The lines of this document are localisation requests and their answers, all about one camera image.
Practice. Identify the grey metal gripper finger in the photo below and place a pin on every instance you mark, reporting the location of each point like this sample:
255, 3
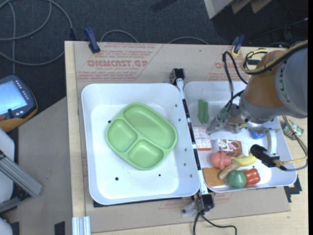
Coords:
213, 125
221, 127

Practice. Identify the yellow banana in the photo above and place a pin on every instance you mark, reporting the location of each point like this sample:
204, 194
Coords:
245, 160

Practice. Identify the orange biscuit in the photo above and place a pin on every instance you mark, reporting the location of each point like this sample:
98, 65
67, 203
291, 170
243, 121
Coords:
212, 177

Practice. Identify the blue plastic object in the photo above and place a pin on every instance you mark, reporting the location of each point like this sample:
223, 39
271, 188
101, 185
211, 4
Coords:
256, 134

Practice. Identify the white and brown carton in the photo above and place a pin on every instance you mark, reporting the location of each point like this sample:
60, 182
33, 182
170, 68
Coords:
230, 147

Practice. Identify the green and white packet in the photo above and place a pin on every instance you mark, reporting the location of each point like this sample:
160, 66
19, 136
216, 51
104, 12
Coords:
294, 130

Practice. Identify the pink ice cream toy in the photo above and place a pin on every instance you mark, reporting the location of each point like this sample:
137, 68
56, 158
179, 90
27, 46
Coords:
220, 160

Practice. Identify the red bell pepper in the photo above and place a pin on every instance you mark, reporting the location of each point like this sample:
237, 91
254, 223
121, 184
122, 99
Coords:
252, 176

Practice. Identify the orange and white carton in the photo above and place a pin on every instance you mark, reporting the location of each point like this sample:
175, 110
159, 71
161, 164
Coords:
201, 138

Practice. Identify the green bell pepper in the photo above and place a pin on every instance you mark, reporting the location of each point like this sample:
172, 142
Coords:
236, 179

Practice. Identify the thin black and white rod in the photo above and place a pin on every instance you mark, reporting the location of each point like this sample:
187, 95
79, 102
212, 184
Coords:
188, 117

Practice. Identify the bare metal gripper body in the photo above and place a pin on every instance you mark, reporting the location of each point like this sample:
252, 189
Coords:
236, 124

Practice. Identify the black cylinder on white bracket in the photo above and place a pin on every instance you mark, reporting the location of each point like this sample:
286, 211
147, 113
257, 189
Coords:
262, 154

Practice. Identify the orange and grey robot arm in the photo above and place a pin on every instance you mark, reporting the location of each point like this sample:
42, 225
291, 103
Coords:
274, 92

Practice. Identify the white plastic tray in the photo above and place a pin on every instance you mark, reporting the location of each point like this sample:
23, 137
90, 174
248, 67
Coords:
276, 177
146, 182

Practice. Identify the green divided plate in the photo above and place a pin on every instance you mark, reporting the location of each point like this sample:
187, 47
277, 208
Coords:
141, 136

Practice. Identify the tan bread stick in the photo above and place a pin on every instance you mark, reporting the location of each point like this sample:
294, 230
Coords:
228, 170

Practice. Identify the green bean pods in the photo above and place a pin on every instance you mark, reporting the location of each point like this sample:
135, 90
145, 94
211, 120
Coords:
203, 111

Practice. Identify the brown cardboard board red print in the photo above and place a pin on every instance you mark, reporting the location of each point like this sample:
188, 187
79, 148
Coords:
146, 62

